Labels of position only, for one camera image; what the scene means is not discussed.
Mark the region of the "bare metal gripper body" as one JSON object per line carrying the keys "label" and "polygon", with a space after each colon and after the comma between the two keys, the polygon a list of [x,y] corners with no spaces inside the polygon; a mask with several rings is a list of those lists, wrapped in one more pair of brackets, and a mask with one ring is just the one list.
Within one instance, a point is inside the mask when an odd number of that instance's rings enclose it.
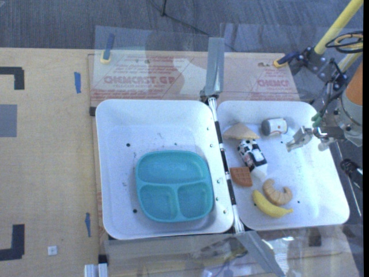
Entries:
{"label": "bare metal gripper body", "polygon": [[357,147],[363,145],[363,127],[340,116],[323,117],[319,125],[313,128],[313,134],[322,143],[347,140]]}

